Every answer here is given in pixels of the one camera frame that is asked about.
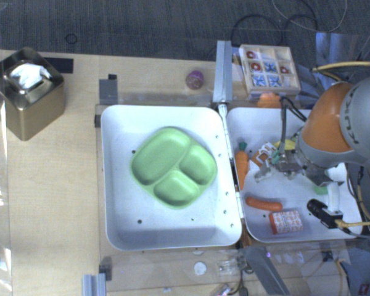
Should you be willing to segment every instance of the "green plate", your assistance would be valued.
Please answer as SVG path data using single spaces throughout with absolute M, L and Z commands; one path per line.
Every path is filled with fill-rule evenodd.
M 197 141 L 168 127 L 141 145 L 130 161 L 130 172 L 156 200 L 171 208 L 184 208 L 215 179 L 216 163 Z

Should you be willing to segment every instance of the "tic-tac-toe board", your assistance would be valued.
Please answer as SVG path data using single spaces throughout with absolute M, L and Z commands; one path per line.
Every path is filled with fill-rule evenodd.
M 240 57 L 250 98 L 263 92 L 290 95 L 300 92 L 289 47 L 243 44 Z

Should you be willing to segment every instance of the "purple ball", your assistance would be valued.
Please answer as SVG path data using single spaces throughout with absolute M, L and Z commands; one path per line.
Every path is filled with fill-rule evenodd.
M 204 76 L 200 71 L 194 70 L 186 76 L 185 83 L 189 89 L 200 89 L 204 82 Z

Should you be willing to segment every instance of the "red patterned box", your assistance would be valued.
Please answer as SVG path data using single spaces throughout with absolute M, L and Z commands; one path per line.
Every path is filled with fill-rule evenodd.
M 289 212 L 277 212 L 269 215 L 273 234 L 284 234 L 303 230 L 300 214 L 296 210 Z

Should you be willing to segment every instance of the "white tray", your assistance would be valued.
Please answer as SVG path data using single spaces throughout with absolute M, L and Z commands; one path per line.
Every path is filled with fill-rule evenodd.
M 132 150 L 152 133 L 174 126 L 194 138 L 216 161 L 212 184 L 190 206 L 174 210 L 157 202 L 130 175 Z M 106 231 L 120 250 L 211 247 L 234 244 L 241 221 L 223 124 L 212 109 L 114 105 L 101 118 Z
M 305 115 L 310 111 L 303 110 Z M 287 136 L 294 134 L 303 123 L 287 112 Z M 281 118 L 279 109 L 253 109 L 236 108 L 228 114 L 228 129 L 233 151 L 237 151 L 239 142 L 247 143 L 247 151 L 256 152 L 266 141 L 277 142 L 281 138 Z M 245 178 L 244 188 L 241 192 L 243 198 L 244 214 L 249 233 L 261 242 L 300 242 L 300 241 L 324 241 L 332 239 L 348 239 L 351 236 L 339 229 L 327 229 L 320 221 L 309 214 L 306 204 L 310 199 L 318 199 L 328 203 L 327 195 L 317 195 L 313 190 L 313 184 L 306 177 L 297 175 L 289 181 L 282 173 L 275 173 L 269 178 L 257 183 L 253 177 L 255 171 L 250 171 Z M 329 176 L 333 180 L 346 181 L 346 169 L 344 164 L 329 170 Z M 344 213 L 343 220 L 346 222 L 360 221 L 360 213 L 357 204 L 350 195 L 347 184 L 340 187 L 339 209 Z M 303 222 L 303 231 L 287 234 L 273 234 L 268 215 L 270 212 L 249 207 L 245 204 L 247 196 L 259 199 L 280 201 L 283 210 L 298 210 Z M 353 232 L 361 232 L 361 226 L 353 227 Z

